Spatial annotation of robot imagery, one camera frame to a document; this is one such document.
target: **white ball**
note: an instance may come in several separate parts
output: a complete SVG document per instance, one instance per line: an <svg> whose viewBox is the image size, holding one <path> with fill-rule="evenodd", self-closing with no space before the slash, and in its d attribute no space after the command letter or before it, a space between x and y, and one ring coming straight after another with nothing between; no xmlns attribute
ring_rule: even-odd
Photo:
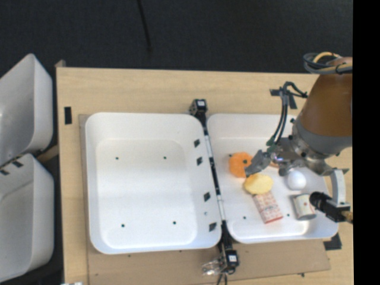
<svg viewBox="0 0 380 285"><path fill-rule="evenodd" d="M302 190L306 186L306 178L302 172L292 170L287 175L287 185L291 190Z"/></svg>

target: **wooden table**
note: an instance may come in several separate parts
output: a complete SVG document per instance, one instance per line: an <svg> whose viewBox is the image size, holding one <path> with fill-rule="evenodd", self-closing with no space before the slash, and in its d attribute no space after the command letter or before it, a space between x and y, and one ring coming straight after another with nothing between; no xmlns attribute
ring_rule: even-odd
<svg viewBox="0 0 380 285"><path fill-rule="evenodd" d="M79 115L96 112L182 113L196 98L207 100L209 115L279 114L280 99L270 96L270 88L293 81L301 90L309 91L315 79L312 74L57 67L65 282L81 281L85 285L216 282L215 277L202 276L201 264L216 257L217 248L107 256L92 247L86 230ZM296 101L301 108L303 100ZM344 150L328 163L350 168L345 179L347 201L352 204L352 150ZM328 252L319 239L234 244L241 265L229 277L229 283L353 284L353 226L341 223L339 234L342 250Z"/></svg>

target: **red and white box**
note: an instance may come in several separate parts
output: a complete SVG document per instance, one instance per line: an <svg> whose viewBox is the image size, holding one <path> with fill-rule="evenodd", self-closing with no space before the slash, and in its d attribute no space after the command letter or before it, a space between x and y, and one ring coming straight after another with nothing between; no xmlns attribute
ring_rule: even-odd
<svg viewBox="0 0 380 285"><path fill-rule="evenodd" d="M271 191L264 194L256 194L254 201L264 224L283 218L280 207Z"/></svg>

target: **brown cylinder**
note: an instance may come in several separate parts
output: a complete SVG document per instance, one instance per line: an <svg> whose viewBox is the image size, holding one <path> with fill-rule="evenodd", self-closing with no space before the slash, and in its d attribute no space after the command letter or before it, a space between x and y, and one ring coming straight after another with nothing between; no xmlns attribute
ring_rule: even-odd
<svg viewBox="0 0 380 285"><path fill-rule="evenodd" d="M331 65L351 63L339 58ZM311 133L329 137L352 136L352 74L320 75L299 114Z"/></svg>

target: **tin can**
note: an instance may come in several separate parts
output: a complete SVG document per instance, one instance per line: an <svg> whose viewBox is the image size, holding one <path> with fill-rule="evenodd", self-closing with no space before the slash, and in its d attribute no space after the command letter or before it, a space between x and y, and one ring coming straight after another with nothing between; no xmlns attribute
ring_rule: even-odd
<svg viewBox="0 0 380 285"><path fill-rule="evenodd" d="M311 220L316 217L314 208L312 204L310 204L309 197L309 194L300 194L293 197L294 208L298 220Z"/></svg>

